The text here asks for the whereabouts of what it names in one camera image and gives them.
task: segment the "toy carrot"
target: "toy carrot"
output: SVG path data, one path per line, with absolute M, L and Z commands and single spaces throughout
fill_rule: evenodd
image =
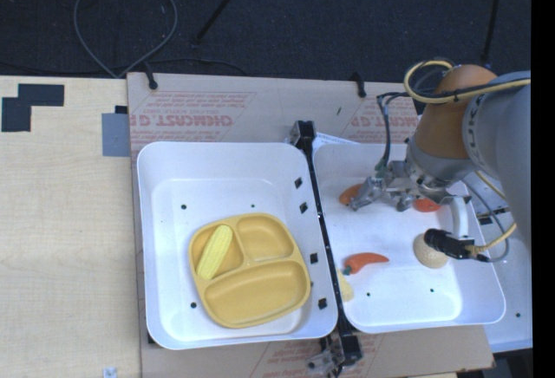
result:
M 419 212 L 436 212 L 441 207 L 441 205 L 428 198 L 415 199 L 413 201 L 413 206 Z
M 374 263 L 387 263 L 389 259 L 378 253 L 371 253 L 366 251 L 364 253 L 357 253 L 355 255 L 349 256 L 345 259 L 345 268 L 343 269 L 344 275 L 350 275 L 351 273 L 357 273 L 362 267 L 368 264 Z
M 358 194 L 361 187 L 362 184 L 356 184 L 355 186 L 349 187 L 339 195 L 339 202 L 343 205 L 349 205 L 349 202 Z

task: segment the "black tape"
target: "black tape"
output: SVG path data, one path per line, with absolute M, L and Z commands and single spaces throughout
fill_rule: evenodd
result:
M 2 99 L 2 131 L 30 132 L 31 107 L 62 107 L 63 85 L 20 83 L 17 97 Z
M 117 114 L 127 114 L 128 108 L 127 105 L 116 105 L 114 107 L 114 113 Z

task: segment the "dark carpet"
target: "dark carpet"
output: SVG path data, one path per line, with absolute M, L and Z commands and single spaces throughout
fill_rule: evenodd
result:
M 224 1 L 1 0 L 0 75 L 122 77 L 147 62 L 155 73 L 401 81 L 438 56 L 497 74 L 531 68 L 532 0 L 228 0 L 208 25 Z

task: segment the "black clip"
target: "black clip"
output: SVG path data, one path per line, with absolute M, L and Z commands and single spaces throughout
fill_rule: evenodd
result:
M 355 71 L 349 80 L 356 82 L 356 86 L 358 87 L 358 96 L 364 99 L 366 97 L 366 91 L 364 91 L 364 80 L 362 79 L 362 76 Z
M 158 88 L 158 82 L 154 80 L 153 71 L 147 61 L 144 61 L 143 64 L 145 65 L 145 72 L 147 73 L 148 87 L 151 90 L 155 90 Z

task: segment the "yellow plate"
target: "yellow plate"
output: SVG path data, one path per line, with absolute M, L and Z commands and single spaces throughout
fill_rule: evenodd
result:
M 212 279 L 196 274 L 205 245 L 219 225 L 233 239 Z M 222 326 L 240 329 L 277 319 L 301 307 L 310 294 L 310 277 L 289 229 L 266 213 L 249 213 L 212 222 L 189 244 L 189 264 L 200 299 Z

